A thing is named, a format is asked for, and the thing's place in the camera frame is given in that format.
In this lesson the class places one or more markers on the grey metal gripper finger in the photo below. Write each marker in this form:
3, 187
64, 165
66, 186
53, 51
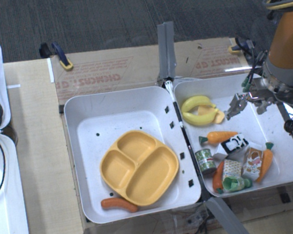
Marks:
263, 106
234, 106

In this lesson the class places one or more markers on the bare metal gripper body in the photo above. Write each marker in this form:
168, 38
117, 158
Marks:
281, 93

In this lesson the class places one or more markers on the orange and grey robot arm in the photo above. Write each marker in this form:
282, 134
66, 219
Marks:
286, 42

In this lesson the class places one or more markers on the pale orange flat slice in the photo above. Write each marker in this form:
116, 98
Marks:
219, 118

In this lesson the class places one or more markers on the white plastic tray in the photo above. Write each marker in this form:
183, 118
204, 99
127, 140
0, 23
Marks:
88, 127
272, 128

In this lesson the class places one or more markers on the orange carrot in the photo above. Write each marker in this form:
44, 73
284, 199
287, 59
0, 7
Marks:
222, 136
266, 161
218, 178

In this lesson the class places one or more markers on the yellow banana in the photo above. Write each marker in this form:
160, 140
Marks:
195, 101
201, 119

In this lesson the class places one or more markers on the black and white carton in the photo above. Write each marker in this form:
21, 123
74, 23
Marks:
234, 144

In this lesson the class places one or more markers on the thin black and white rod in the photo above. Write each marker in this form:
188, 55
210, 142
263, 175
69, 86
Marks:
180, 119

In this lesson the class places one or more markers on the brown and white carton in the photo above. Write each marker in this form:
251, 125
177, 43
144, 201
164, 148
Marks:
253, 163

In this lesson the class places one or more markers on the yellow patterned white carton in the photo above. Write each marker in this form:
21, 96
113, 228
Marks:
232, 168

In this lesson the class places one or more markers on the green can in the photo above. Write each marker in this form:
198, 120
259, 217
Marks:
205, 160

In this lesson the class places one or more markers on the green bottle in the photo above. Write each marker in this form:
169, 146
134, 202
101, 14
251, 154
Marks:
235, 183

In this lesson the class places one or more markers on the yellow divided plate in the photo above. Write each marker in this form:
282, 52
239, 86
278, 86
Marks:
140, 166

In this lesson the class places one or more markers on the brown cardboard board red print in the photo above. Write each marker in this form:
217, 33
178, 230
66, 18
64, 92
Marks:
118, 71

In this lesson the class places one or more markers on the orange sausage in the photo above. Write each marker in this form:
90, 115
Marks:
118, 203

